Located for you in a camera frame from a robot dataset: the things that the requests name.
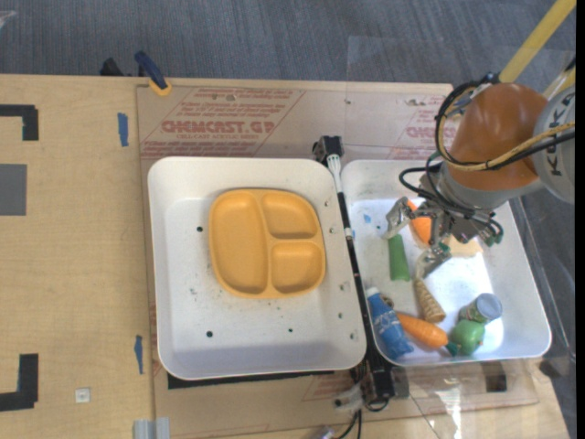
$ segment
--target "black corner marking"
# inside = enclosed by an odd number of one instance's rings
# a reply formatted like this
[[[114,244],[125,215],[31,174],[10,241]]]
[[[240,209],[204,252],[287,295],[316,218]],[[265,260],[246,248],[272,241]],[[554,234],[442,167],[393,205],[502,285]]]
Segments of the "black corner marking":
[[[0,412],[35,408],[38,401],[38,354],[20,355],[16,391],[0,393]]]
[[[29,104],[0,104],[0,117],[22,118],[22,141],[38,141],[38,109]]]

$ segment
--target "white tray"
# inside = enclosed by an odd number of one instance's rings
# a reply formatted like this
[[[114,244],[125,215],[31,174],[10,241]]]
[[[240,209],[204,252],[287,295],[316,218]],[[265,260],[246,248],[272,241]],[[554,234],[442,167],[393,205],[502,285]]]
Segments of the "white tray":
[[[219,194],[243,187],[289,190],[313,205],[326,257],[315,290],[247,299],[222,289],[210,261],[208,212]],[[325,167],[308,159],[167,157],[151,167],[148,192],[158,352],[169,373],[200,380],[349,369],[361,361],[364,326]]]
[[[342,171],[356,257],[364,285],[375,285],[392,298],[395,309],[418,315],[412,284],[392,282],[389,277],[387,241],[382,234],[388,229],[386,214],[397,199],[421,200],[399,182],[399,173],[420,162],[360,160],[350,162]],[[417,184],[416,174],[406,177]],[[550,327],[530,270],[524,246],[518,235],[509,205],[496,210],[495,219],[504,227],[500,244],[484,247],[471,258],[453,257],[425,278],[431,293],[447,313],[439,324],[449,332],[456,324],[459,309],[480,293],[494,293],[502,302],[504,313],[486,326],[484,344],[472,356],[451,357],[446,349],[425,349],[412,343],[415,350],[400,359],[390,359],[378,344],[378,350],[395,364],[403,366],[440,365],[444,363],[533,358],[543,355],[551,342]],[[409,227],[400,232],[413,273],[422,249],[415,243]]]

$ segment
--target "gray square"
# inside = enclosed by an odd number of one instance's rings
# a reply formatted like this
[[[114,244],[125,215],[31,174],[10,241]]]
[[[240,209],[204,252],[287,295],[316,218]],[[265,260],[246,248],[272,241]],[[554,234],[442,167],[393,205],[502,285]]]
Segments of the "gray square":
[[[0,165],[0,216],[27,214],[27,165]]]

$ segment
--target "wooden table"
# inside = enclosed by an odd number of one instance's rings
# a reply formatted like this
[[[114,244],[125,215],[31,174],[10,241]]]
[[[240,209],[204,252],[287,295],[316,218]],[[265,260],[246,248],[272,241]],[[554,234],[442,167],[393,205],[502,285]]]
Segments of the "wooden table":
[[[135,420],[156,417],[135,92],[142,85],[139,78],[0,75],[0,104],[34,105],[39,123],[38,140],[23,141],[22,119],[0,116],[0,165],[27,167],[26,214],[0,216],[0,405],[8,405],[0,412],[2,437],[130,438]],[[128,118],[127,146],[119,113]],[[27,391],[34,369],[21,373],[20,392],[16,387],[20,355],[27,354],[37,355],[36,401],[22,399],[34,397]],[[530,366],[534,404],[367,421],[362,437],[436,437],[431,425],[444,437],[457,427],[463,436],[567,437],[549,379]],[[10,411],[11,401],[25,407]]]

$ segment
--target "blue bottle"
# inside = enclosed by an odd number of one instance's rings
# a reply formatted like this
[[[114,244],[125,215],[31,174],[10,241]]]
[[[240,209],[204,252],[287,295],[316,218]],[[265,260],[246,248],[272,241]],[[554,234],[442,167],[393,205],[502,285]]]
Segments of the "blue bottle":
[[[384,344],[385,354],[390,359],[398,359],[414,351],[394,309],[384,302],[380,291],[376,287],[370,287],[366,290],[366,298],[378,343],[381,341]]]

